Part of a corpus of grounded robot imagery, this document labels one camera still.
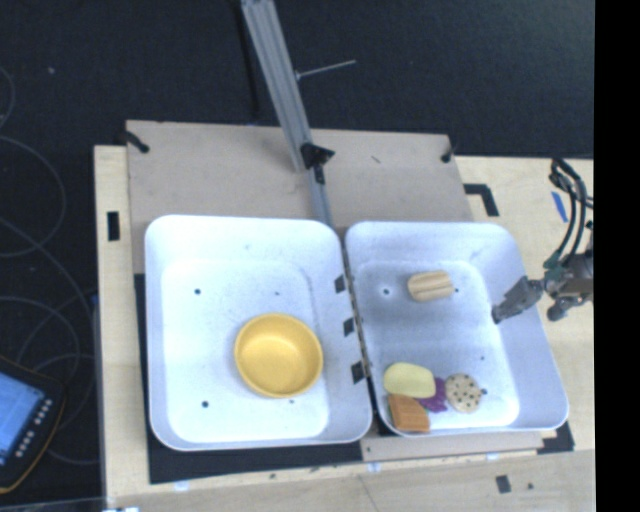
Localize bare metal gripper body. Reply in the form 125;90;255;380
541;251;595;302

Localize white plastic tray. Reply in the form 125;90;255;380
343;220;571;438
143;214;374;453

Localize purple toy grapes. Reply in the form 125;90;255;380
418;376;450;414

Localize tan chocolate chip biscuit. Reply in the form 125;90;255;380
443;372;484;415

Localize orange toy bread slice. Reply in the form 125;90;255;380
386;392;432;434

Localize thin black and white rod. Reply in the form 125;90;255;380
341;239;375;384

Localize brown cardboard board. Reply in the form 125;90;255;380
124;119;547;463

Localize yellow rounded toy food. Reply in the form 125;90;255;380
382;361;438;400

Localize yellow bowl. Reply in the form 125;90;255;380
233;312;325;400

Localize tan toy bread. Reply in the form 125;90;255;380
406;269;456;303

